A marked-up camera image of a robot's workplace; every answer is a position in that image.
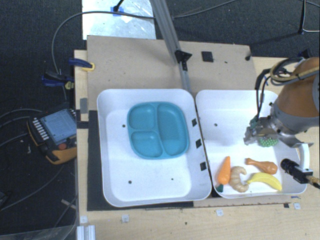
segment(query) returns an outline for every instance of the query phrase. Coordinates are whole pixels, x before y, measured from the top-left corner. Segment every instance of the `blue divided plate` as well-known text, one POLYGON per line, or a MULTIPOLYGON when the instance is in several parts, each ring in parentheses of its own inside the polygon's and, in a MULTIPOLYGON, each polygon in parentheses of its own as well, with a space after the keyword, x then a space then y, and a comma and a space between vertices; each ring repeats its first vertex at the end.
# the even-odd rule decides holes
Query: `blue divided plate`
POLYGON ((145 159, 175 158, 189 148, 189 134, 181 109, 169 102, 133 106, 127 115, 133 151, 145 159))

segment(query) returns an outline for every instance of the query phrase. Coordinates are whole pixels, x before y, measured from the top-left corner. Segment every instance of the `black mounting bracket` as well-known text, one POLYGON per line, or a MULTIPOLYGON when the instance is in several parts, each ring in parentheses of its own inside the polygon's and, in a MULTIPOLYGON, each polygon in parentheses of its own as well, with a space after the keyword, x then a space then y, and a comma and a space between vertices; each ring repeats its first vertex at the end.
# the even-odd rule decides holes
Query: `black mounting bracket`
POLYGON ((183 71, 188 71, 188 67, 187 67, 187 60, 190 59, 190 57, 192 56, 191 53, 182 51, 182 50, 176 50, 175 53, 175 58, 177 60, 178 63, 182 63, 182 70, 183 71))

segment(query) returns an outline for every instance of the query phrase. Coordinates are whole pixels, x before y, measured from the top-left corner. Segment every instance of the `black clip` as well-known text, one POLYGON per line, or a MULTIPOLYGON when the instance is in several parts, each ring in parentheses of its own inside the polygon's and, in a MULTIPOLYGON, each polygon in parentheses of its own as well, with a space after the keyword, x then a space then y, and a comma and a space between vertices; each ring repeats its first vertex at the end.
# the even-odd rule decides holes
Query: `black clip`
POLYGON ((182 50, 176 50, 174 55, 175 55, 175 58, 178 61, 178 63, 180 63, 180 62, 182 63, 182 70, 188 71, 187 60, 190 59, 192 54, 185 52, 185 51, 182 51, 182 50))
POLYGON ((308 49, 305 49, 305 50, 303 50, 303 51, 300 51, 300 52, 298 53, 298 56, 299 56, 299 57, 304 57, 305 59, 309 59, 309 58, 312 57, 309 48, 308 48, 308 49))

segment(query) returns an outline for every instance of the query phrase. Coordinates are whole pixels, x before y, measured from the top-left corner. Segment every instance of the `yellow clamp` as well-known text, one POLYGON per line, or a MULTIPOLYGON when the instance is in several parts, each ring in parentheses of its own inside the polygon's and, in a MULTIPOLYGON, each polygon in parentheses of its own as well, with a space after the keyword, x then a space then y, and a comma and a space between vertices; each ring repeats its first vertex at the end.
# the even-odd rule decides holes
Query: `yellow clamp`
POLYGON ((67 90, 74 89, 74 88, 75 88, 75 83, 74 83, 74 82, 71 82, 71 81, 68 81, 68 82, 65 83, 64 87, 65 87, 65 89, 67 89, 67 90))
POLYGON ((94 64, 94 63, 91 63, 91 62, 90 62, 90 64, 92 65, 92 67, 82 67, 82 70, 83 70, 83 71, 87 71, 87 72, 94 71, 95 68, 96 68, 95 64, 94 64))

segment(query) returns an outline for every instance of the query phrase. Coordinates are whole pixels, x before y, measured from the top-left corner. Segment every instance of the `wooden table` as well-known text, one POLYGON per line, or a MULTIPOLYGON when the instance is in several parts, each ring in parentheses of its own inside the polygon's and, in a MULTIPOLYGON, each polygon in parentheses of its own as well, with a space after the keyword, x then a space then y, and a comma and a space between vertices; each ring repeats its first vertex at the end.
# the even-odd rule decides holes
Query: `wooden table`
MULTIPOLYGON (((86 59, 87 51, 77 50, 75 57, 86 59)), ((266 57, 251 59, 257 74, 282 60, 266 57)), ((90 86, 88 73, 79 67, 75 67, 75 88, 76 109, 80 109, 80 100, 88 97, 90 86)), ((270 85, 267 89, 277 94, 281 90, 270 85)), ((88 114, 81 114, 81 120, 87 121, 88 114)), ((319 128, 312 128, 298 138, 314 143, 310 148, 310 168, 314 170, 314 176, 319 177, 319 128)), ((96 239, 307 240, 318 239, 320 236, 320 191, 312 186, 308 186, 304 193, 295 198, 287 196, 289 208, 285 208, 281 202, 228 206, 228 199, 224 199, 224 204, 216 207, 87 211, 87 129, 77 130, 77 146, 79 215, 87 218, 85 225, 95 225, 96 239), (295 209, 294 203, 299 203, 300 209, 295 209), (123 215, 129 215, 129 222, 122 222, 123 215)))

